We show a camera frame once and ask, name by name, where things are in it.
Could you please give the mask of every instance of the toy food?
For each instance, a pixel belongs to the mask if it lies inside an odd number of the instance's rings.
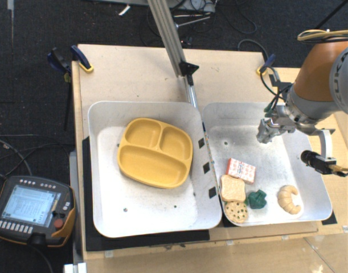
[[[298,195],[298,190],[293,185],[281,187],[277,195],[277,202],[286,212],[297,214],[301,210],[301,206],[293,203],[292,194]]]
[[[257,192],[251,192],[247,199],[249,202],[249,207],[252,209],[261,209],[266,205],[266,193],[262,190],[257,190]]]
[[[242,224],[248,218],[247,206],[244,202],[231,201],[224,206],[227,218],[237,224]]]
[[[256,167],[230,158],[227,163],[226,174],[235,178],[242,179],[247,184],[255,181]]]
[[[223,201],[240,201],[246,200],[246,193],[244,190],[244,181],[233,178],[229,175],[222,175],[220,178],[221,190],[220,194]]]

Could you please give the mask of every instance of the black floor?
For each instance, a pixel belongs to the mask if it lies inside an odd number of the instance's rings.
[[[181,27],[179,34],[185,48],[263,51],[248,41],[253,40],[268,54],[276,55],[274,67],[300,67],[312,46],[298,42],[296,36],[315,28],[342,1],[220,0],[216,14],[209,20]],[[163,44],[154,33],[147,7],[132,6],[119,16],[123,4],[14,0],[14,8],[8,9],[8,2],[0,0],[0,140],[27,157],[34,175],[68,184],[68,153],[75,144],[72,110],[64,128],[69,86],[62,74],[49,66],[47,54],[58,47],[71,60],[69,47],[79,43],[153,47]],[[188,19],[175,21],[180,24]],[[348,29],[348,3],[321,26],[327,28]],[[0,159],[0,174],[27,174],[21,159],[0,141],[0,158],[4,156],[8,157]],[[62,272],[64,264],[72,263],[72,243],[44,255],[54,272]],[[49,269],[33,249],[2,241],[0,272]]]

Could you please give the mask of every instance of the croissant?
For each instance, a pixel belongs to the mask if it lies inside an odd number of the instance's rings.
[[[277,195],[277,202],[286,212],[297,214],[301,210],[301,206],[293,203],[292,194],[298,195],[298,190],[294,186],[286,185],[281,187]]]

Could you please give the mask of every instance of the white tray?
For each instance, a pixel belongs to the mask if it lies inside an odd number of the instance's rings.
[[[146,117],[174,125],[193,142],[193,162],[181,186],[163,189],[124,176],[117,163],[118,144],[132,120]],[[186,102],[100,101],[88,112],[91,146],[93,220],[109,238],[200,230],[222,219],[216,179],[204,139],[200,112]]]
[[[257,128],[264,118],[266,106],[267,103],[212,103],[203,109],[218,183],[226,172],[228,159],[234,158],[256,167],[255,182],[245,185],[246,195],[259,189],[267,194],[266,206],[262,209],[248,206],[248,219],[236,225],[327,219],[332,213],[332,205],[322,176],[300,159],[304,150],[312,149],[308,137],[296,131],[276,136],[268,144],[257,141]],[[285,212],[277,203],[277,193],[288,184],[299,191],[299,195],[294,196],[294,203],[302,206],[297,215]]]

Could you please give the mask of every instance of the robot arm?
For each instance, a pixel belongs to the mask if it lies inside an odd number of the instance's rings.
[[[333,129],[318,129],[316,124],[336,111],[348,114],[348,42],[316,44],[305,59],[294,84],[284,88],[284,104],[266,110],[259,124],[257,140],[272,138],[295,129],[321,140],[321,155],[304,151],[301,160],[322,174],[347,176],[348,169],[336,165],[331,157]]]

